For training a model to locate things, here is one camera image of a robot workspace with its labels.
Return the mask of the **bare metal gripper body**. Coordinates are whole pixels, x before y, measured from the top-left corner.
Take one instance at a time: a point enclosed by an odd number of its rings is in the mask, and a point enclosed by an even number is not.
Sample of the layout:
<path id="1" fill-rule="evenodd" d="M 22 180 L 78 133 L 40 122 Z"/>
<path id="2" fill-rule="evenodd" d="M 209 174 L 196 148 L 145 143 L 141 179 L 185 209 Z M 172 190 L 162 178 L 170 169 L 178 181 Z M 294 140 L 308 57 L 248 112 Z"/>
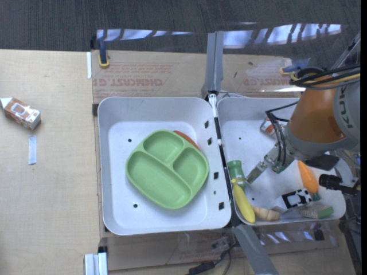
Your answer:
<path id="1" fill-rule="evenodd" d="M 264 161 L 271 170 L 280 174 L 295 159 L 295 148 L 290 143 L 277 142 L 272 149 L 264 156 Z"/>

